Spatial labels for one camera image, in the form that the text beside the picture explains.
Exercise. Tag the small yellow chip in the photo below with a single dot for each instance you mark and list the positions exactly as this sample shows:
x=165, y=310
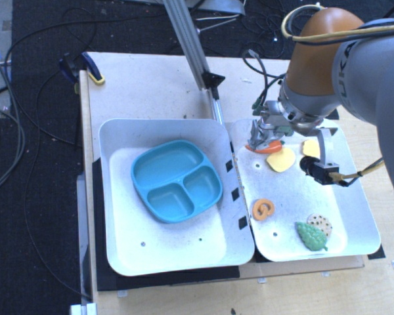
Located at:
x=311, y=149

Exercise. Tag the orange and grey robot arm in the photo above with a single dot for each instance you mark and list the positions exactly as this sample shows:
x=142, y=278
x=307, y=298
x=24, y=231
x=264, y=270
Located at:
x=318, y=61

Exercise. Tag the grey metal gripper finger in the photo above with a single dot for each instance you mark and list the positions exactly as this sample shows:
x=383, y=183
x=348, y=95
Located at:
x=268, y=138
x=254, y=138

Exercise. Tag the green grapes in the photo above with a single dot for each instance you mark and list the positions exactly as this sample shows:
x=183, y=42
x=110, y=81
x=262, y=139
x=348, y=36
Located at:
x=312, y=238

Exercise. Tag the white plastic tray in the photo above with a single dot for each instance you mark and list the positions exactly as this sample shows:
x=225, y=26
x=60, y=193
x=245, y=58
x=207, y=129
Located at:
x=298, y=192
x=170, y=251

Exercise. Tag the thin black and white rod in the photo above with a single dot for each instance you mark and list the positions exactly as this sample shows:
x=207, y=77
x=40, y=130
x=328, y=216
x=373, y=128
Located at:
x=217, y=110

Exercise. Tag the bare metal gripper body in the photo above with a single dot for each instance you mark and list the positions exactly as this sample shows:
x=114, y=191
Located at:
x=279, y=117

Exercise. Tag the orange carrot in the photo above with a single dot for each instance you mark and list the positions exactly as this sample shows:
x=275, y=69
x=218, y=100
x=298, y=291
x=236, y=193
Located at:
x=272, y=148

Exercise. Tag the large yellow chip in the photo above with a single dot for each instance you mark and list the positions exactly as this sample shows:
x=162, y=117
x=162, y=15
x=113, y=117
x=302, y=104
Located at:
x=281, y=160

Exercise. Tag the orange pretzel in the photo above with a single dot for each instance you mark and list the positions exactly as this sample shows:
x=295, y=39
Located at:
x=258, y=212

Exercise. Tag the blue divided plate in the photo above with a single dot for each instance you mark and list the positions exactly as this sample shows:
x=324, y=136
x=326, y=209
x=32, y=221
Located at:
x=170, y=172

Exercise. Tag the black cylinder on white bracket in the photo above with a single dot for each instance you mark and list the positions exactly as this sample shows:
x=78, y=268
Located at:
x=321, y=171

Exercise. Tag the pale biscuit with dark dots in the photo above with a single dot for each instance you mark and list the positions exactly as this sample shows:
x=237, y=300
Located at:
x=320, y=221

